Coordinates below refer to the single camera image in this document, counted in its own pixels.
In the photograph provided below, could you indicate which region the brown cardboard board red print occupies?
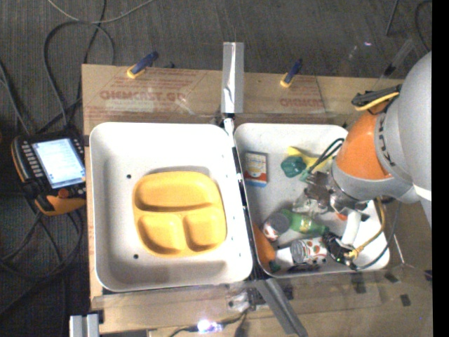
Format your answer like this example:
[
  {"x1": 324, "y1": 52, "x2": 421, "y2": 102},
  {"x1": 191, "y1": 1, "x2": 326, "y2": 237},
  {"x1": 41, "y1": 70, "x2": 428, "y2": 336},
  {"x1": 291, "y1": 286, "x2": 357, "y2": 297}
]
[{"x1": 81, "y1": 63, "x2": 433, "y2": 333}]

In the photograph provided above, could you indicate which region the red and white can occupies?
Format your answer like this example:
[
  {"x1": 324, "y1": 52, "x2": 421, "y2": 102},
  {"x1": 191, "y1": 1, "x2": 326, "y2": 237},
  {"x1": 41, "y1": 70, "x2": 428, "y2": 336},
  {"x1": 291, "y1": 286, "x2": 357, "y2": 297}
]
[{"x1": 262, "y1": 211, "x2": 291, "y2": 242}]

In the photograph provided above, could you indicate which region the black cylinder on white bracket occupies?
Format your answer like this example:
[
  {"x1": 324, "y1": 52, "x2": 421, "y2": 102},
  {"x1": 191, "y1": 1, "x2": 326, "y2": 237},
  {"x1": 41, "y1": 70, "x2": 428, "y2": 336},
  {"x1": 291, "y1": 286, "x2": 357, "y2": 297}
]
[{"x1": 321, "y1": 209, "x2": 370, "y2": 270}]

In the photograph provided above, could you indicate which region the clear plastic bottle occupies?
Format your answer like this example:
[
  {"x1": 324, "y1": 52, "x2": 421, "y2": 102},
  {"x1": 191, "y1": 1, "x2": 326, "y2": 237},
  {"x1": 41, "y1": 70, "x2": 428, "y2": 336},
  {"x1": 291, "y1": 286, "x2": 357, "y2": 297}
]
[{"x1": 292, "y1": 190, "x2": 331, "y2": 216}]

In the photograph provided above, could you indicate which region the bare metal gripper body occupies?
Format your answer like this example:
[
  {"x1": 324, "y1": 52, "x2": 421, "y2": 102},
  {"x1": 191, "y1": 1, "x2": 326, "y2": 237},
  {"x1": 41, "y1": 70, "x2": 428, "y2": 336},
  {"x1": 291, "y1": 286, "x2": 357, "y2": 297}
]
[{"x1": 304, "y1": 170, "x2": 368, "y2": 218}]

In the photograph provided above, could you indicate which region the green plastic bottle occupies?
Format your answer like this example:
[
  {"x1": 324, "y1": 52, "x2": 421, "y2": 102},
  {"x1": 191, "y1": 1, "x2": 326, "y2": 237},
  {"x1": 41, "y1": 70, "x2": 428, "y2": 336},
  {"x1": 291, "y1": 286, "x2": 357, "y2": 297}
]
[{"x1": 279, "y1": 209, "x2": 330, "y2": 236}]

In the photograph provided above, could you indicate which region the white plastic tray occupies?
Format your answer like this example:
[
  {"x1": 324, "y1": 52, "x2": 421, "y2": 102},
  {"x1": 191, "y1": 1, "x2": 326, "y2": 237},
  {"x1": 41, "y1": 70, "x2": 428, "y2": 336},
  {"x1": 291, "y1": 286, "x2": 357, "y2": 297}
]
[
  {"x1": 88, "y1": 121, "x2": 255, "y2": 293},
  {"x1": 233, "y1": 122, "x2": 391, "y2": 279}
]

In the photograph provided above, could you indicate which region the teal green toy vegetable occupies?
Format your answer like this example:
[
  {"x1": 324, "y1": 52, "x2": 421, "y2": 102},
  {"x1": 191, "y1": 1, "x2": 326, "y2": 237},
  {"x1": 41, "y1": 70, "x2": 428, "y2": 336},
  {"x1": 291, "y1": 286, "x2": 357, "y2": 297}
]
[{"x1": 280, "y1": 155, "x2": 307, "y2": 179}]

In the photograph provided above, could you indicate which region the yellow divided plate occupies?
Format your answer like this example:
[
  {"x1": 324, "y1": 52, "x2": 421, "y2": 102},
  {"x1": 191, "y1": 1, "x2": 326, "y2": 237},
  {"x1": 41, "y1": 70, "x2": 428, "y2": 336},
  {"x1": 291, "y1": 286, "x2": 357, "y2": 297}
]
[{"x1": 132, "y1": 171, "x2": 228, "y2": 258}]

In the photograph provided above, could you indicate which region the white blue red carton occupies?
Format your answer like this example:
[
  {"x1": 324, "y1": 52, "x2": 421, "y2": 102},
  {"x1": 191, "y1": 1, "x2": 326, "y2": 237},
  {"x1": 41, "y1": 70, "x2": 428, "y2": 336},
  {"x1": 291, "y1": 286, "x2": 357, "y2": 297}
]
[{"x1": 243, "y1": 151, "x2": 269, "y2": 188}]

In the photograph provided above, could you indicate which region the orange carrot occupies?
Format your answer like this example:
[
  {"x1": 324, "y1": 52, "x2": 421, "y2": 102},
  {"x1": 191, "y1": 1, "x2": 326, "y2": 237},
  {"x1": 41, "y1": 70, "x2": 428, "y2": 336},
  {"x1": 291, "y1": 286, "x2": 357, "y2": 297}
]
[{"x1": 252, "y1": 222, "x2": 282, "y2": 273}]

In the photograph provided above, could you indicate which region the white can with red dots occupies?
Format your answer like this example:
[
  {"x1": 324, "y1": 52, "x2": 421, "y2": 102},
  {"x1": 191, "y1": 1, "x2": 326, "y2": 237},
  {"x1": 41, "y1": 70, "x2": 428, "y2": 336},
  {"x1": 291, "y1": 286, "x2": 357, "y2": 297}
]
[{"x1": 290, "y1": 237, "x2": 329, "y2": 265}]

